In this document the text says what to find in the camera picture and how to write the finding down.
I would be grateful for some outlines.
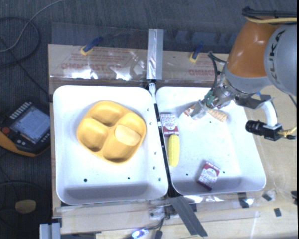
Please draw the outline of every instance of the yellow cable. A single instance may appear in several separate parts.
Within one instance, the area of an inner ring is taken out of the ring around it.
[[[282,135],[283,137],[286,137],[287,135],[292,134],[293,132],[295,132],[297,130],[297,127],[295,126],[292,129],[288,129],[288,130],[281,130],[279,132],[277,132],[277,134]]]
[[[297,22],[297,18],[272,18],[272,19],[255,19],[245,17],[247,20],[253,23],[284,23],[284,22]]]

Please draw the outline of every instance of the white cable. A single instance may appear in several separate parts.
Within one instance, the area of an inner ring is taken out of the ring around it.
[[[8,48],[8,49],[0,50],[0,52],[6,52],[6,51],[8,51],[8,50],[13,49],[13,48],[19,43],[19,41],[20,41],[20,39],[21,39],[21,37],[22,37],[22,35],[23,35],[23,33],[24,33],[26,27],[30,24],[31,21],[34,20],[35,17],[37,17],[37,16],[38,16],[41,12],[43,12],[45,9],[48,9],[48,8],[51,7],[51,6],[53,6],[53,5],[55,5],[55,4],[59,3],[59,2],[64,2],[64,1],[69,1],[69,0],[59,0],[59,1],[56,1],[56,2],[54,2],[54,3],[49,4],[48,6],[44,7],[44,8],[41,9],[40,11],[38,11],[38,12],[37,12],[37,13],[36,13],[36,14],[35,14],[35,15],[34,15],[34,16],[33,16],[33,17],[32,17],[26,24],[25,24],[23,30],[21,31],[21,33],[20,33],[18,39],[16,40],[16,42],[14,43],[14,45],[12,45],[12,46],[11,46],[10,48]]]

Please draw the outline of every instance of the transparent plastic sheet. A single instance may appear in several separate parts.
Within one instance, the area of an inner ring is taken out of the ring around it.
[[[54,69],[52,72],[50,71],[50,82],[53,82],[54,80],[60,80],[61,82],[63,82],[63,80],[65,80],[65,82],[68,83],[67,80],[69,80],[73,83],[77,83],[80,81],[81,84],[87,85],[98,84],[99,82],[105,82],[105,84],[115,84],[117,81],[126,83],[130,83],[133,81],[139,83],[147,82],[146,61],[148,59],[148,51],[146,51],[146,49],[132,49],[131,47],[95,47],[91,53],[91,57],[85,57],[86,63],[83,66],[84,72],[80,72],[80,70],[77,69],[72,70],[73,68],[69,68],[69,66],[65,66],[65,68],[62,68],[62,63],[68,63],[69,65],[69,61],[71,61],[71,59],[78,58],[78,52],[81,47],[81,45],[63,46],[61,44],[49,46],[49,54],[51,54],[51,56],[49,55],[49,58],[54,58],[53,60],[49,61],[50,70],[51,68]],[[56,55],[59,55],[61,51],[63,51],[65,54],[65,59],[63,59],[62,61],[60,56]],[[111,59],[111,54],[113,54],[113,52],[121,54],[121,62],[119,60],[115,60],[118,59],[118,57],[113,57],[112,65],[114,66],[109,68],[108,73],[105,73],[103,75],[101,73],[103,73],[105,70],[100,70],[100,68],[102,67],[97,67],[95,66],[95,64],[94,66],[89,66],[93,64],[93,59],[102,58],[102,56],[99,57],[101,52],[104,52],[104,54],[102,55],[104,55],[104,58],[107,59]],[[163,76],[162,80],[160,80],[157,84],[164,86],[166,84],[186,85],[197,83],[201,86],[211,86],[215,76],[214,67],[211,60],[206,53],[201,53],[197,61],[195,63],[192,63],[189,60],[191,52],[192,51],[189,50],[188,52],[164,50],[162,62]],[[226,59],[227,56],[219,54],[219,57],[222,59]],[[221,63],[217,63],[217,65],[219,69],[222,69],[223,65]],[[63,76],[57,75],[57,73],[59,73],[60,71],[63,72]],[[255,112],[246,110],[246,114],[249,119],[252,119],[253,117],[262,119],[262,114],[260,114],[261,112],[262,111]],[[255,136],[254,139],[257,144],[258,152],[266,173],[267,181],[264,189],[258,192],[242,192],[240,194],[185,196],[186,199],[188,199],[189,203],[195,203],[197,205],[196,215],[200,221],[208,222],[230,219],[257,218],[261,215],[258,211],[258,207],[272,205],[275,202],[276,198],[279,196],[282,196],[289,202],[295,200],[295,198],[291,194],[291,191],[297,191],[297,176],[292,174],[292,176],[289,178],[278,178],[275,174],[276,167],[273,165],[275,162],[274,158],[277,157],[271,157],[268,152],[268,150],[272,148],[273,143],[264,140],[259,136]],[[295,166],[294,160],[296,158],[297,154],[295,152],[291,153],[290,159],[292,160],[293,168]],[[170,206],[170,204],[166,201],[166,199],[159,199],[157,201],[131,201],[88,204],[80,206],[54,206],[55,208],[53,210],[53,215],[55,217],[71,219],[77,219],[77,217],[82,216],[100,216],[104,221],[103,223],[99,223],[100,230],[125,229],[155,224],[155,222],[157,222],[156,216],[154,215],[153,218],[153,216],[151,216],[151,212],[155,211],[158,212],[158,216],[160,214],[162,215],[160,211],[162,210],[162,208],[168,206]],[[131,216],[135,215],[135,213],[139,214],[139,216],[136,215],[135,219],[131,218]],[[122,217],[126,217],[126,215],[128,217],[127,220],[125,220],[126,222],[121,223]],[[170,219],[166,222],[166,225],[182,223],[182,220],[177,217],[177,215],[173,217],[173,219]],[[113,220],[111,226],[106,224],[106,219]]]

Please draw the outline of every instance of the yellow and blue clamp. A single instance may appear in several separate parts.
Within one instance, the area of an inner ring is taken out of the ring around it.
[[[190,54],[189,60],[191,62],[196,62],[198,57],[199,57],[199,52],[201,50],[201,48],[203,47],[203,43],[200,42],[199,45],[197,46],[197,48]]]
[[[86,56],[92,52],[93,47],[97,46],[103,40],[102,37],[97,37],[90,41],[87,45],[81,48],[81,54]]]

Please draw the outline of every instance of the display screen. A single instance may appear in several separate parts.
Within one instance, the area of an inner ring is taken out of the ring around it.
[[[32,143],[36,144],[50,129],[50,117],[38,108],[31,106],[10,129],[20,132]]]

